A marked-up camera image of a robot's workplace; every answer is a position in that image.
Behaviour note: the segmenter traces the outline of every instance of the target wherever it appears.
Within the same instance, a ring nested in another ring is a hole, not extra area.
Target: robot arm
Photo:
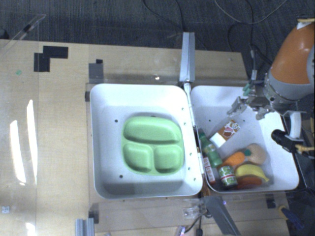
[[[283,42],[264,81],[251,78],[244,87],[247,98],[238,97],[227,112],[229,116],[242,113],[248,106],[260,120],[269,112],[290,116],[294,143],[301,143],[301,114],[297,102],[314,92],[314,23],[298,23]]]

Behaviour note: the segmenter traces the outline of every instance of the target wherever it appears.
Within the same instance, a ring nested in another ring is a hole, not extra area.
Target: small carton
[[[217,133],[215,133],[210,138],[210,141],[217,148],[220,148],[228,139],[230,139],[239,130],[240,126],[234,120],[230,120],[225,126],[223,126]]]

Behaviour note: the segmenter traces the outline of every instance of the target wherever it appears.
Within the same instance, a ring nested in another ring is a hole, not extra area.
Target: plastic bottle
[[[220,166],[222,164],[222,160],[216,147],[206,138],[206,135],[203,132],[199,132],[199,139],[201,141],[201,150],[209,158],[211,168]]]

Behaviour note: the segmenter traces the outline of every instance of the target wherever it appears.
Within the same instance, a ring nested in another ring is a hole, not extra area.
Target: soda can
[[[220,180],[225,188],[232,188],[237,185],[237,179],[234,174],[233,167],[226,165],[226,166],[220,167],[218,172],[219,172]]]

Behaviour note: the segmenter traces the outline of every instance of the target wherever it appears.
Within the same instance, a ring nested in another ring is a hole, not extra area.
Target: wire
[[[158,13],[156,13],[155,11],[153,11],[152,9],[150,9],[149,6],[148,6],[148,4],[147,4],[147,2],[146,2],[146,0],[142,0],[142,3],[143,3],[143,5],[144,5],[144,7],[145,7],[148,11],[150,11],[153,15],[155,15],[157,18],[159,18],[159,19],[161,19],[161,20],[163,20],[163,21],[165,21],[165,22],[167,22],[167,23],[169,23],[169,24],[175,26],[176,28],[178,28],[178,29],[181,31],[181,33],[183,33],[183,32],[188,31],[188,30],[187,30],[187,28],[186,28],[186,26],[185,26],[185,21],[184,21],[184,18],[183,18],[182,9],[181,9],[181,7],[180,7],[178,1],[177,1],[177,0],[174,0],[174,1],[175,1],[175,3],[176,3],[176,6],[177,6],[177,8],[178,8],[178,11],[179,11],[179,21],[180,21],[179,24],[176,24],[175,22],[173,22],[173,21],[171,21],[171,20],[169,20],[169,19],[167,19],[167,18],[164,18],[163,16],[159,15]],[[202,46],[205,50],[208,50],[208,48],[204,45],[204,43],[203,43],[196,35],[195,35],[195,39],[201,44],[201,46]]]
[[[198,222],[198,220],[201,219],[201,217],[202,217],[203,215],[207,214],[207,213],[208,213],[208,211],[205,211],[203,214],[199,215],[199,216],[195,219],[195,221],[192,223],[192,225],[189,226],[188,229],[185,230],[185,234],[188,233],[188,232],[195,226],[195,224]]]
[[[265,16],[263,19],[255,21],[255,22],[242,22],[241,20],[236,19],[235,17],[233,17],[232,15],[230,15],[229,13],[227,13],[217,2],[217,0],[214,0],[216,6],[228,17],[230,17],[231,19],[233,19],[234,21],[238,22],[238,23],[245,23],[248,25],[255,25],[255,24],[259,24],[262,21],[264,21],[265,19],[267,19],[268,17],[270,17],[272,14],[274,14],[277,10],[279,10],[288,0],[284,0],[276,9],[274,9],[273,11],[271,11],[267,16]]]
[[[199,229],[201,228],[201,220],[202,220],[202,216],[199,219]]]
[[[251,21],[253,22],[253,9],[252,9],[252,5],[251,3],[248,1],[248,0],[244,0],[247,5],[250,7],[250,10],[251,10]],[[234,51],[232,49],[232,46],[231,46],[231,41],[230,41],[230,33],[232,31],[232,29],[235,27],[235,26],[238,26],[238,25],[244,25],[244,26],[250,26],[251,27],[251,30],[250,30],[250,39],[249,39],[249,47],[250,47],[250,50],[251,52],[253,52],[253,56],[252,56],[252,69],[253,70],[257,70],[257,65],[256,65],[256,55],[258,55],[262,61],[264,61],[265,63],[267,63],[268,65],[272,65],[272,61],[270,61],[262,52],[261,50],[255,45],[253,44],[252,42],[252,39],[253,39],[253,30],[254,30],[254,27],[256,27],[255,25],[253,24],[248,24],[248,23],[244,23],[244,22],[236,22],[234,24],[232,24],[229,29],[227,30],[227,34],[226,34],[226,38],[227,38],[227,44],[229,46],[229,49],[230,51]],[[264,40],[264,43],[265,43],[265,46],[266,46],[266,51],[267,51],[267,41],[266,41],[266,38],[264,37],[264,35],[262,34],[262,32],[256,28],[259,32],[260,32],[260,35],[263,37],[263,40]]]
[[[159,15],[158,13],[154,12],[153,10],[151,10],[151,9],[148,7],[148,5],[147,5],[147,3],[146,3],[146,0],[142,0],[142,2],[143,2],[143,4],[144,4],[145,8],[146,8],[147,10],[149,10],[152,14],[154,14],[156,17],[158,17],[158,18],[160,18],[160,19],[162,19],[162,20],[164,20],[164,21],[166,21],[166,22],[168,22],[168,23],[170,23],[170,24],[176,26],[176,27],[179,28],[181,31],[185,31],[185,26],[184,26],[185,23],[184,23],[184,20],[183,20],[183,14],[182,14],[181,7],[180,7],[179,3],[177,2],[177,0],[174,0],[174,1],[175,1],[176,5],[177,5],[177,8],[178,8],[178,10],[179,10],[179,15],[180,15],[180,23],[179,23],[179,24],[176,24],[176,23],[174,23],[173,21],[171,21],[171,20],[169,20],[169,19],[167,19],[167,18],[164,18],[164,17],[162,17],[161,15]]]

